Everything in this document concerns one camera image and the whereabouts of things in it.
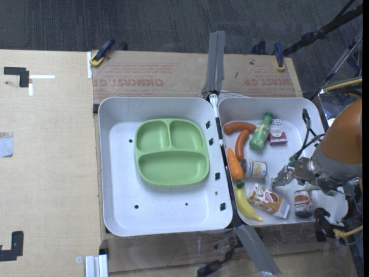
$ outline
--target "sausage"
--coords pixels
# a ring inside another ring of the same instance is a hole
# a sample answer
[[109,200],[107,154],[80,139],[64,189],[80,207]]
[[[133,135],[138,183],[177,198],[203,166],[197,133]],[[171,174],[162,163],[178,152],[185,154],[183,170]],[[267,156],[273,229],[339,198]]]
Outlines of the sausage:
[[244,158],[243,146],[249,134],[250,132],[247,129],[243,129],[243,131],[241,131],[240,135],[238,136],[236,140],[235,154],[236,154],[238,161],[241,161]]
[[223,131],[225,134],[231,134],[237,130],[247,129],[249,132],[254,132],[256,126],[247,122],[232,122],[223,127]]

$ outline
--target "green plate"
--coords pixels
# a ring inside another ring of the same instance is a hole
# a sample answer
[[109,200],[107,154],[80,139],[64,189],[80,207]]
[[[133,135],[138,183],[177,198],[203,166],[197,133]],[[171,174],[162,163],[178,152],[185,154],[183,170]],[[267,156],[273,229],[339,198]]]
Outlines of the green plate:
[[135,133],[135,161],[142,179],[153,185],[181,186],[202,181],[209,154],[200,127],[185,119],[154,119]]

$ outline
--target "red and white can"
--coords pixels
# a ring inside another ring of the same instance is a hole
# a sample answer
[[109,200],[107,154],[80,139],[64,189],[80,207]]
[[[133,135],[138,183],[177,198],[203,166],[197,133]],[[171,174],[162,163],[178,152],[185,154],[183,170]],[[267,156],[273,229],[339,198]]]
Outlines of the red and white can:
[[298,190],[295,192],[295,215],[300,218],[309,218],[313,214],[311,192]]

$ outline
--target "table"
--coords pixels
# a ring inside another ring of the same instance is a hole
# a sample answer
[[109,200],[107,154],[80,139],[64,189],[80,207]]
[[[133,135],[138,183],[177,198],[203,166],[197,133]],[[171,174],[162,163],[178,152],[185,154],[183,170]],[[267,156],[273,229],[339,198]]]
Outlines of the table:
[[[24,232],[23,255],[0,262],[0,272],[4,276],[83,276],[84,256],[98,254],[105,233],[87,54],[0,50],[0,59],[2,66],[55,75],[55,79],[33,79],[33,96],[29,96],[28,89],[18,86],[17,76],[0,73],[0,132],[14,136],[12,157],[0,158],[2,249],[10,249],[13,231]],[[284,276],[356,276],[346,247],[303,251],[274,257]],[[194,276],[197,269],[193,264],[111,275]],[[259,276],[250,259],[232,260],[217,274]]]

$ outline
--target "yellow banana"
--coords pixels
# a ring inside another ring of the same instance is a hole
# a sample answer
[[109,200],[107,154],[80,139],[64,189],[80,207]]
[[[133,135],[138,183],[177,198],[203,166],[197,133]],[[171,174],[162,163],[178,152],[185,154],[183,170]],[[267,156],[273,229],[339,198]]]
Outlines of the yellow banana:
[[263,220],[262,216],[259,216],[251,204],[247,201],[246,193],[244,189],[244,182],[241,179],[236,180],[235,197],[238,210],[248,218],[257,219],[259,222]]

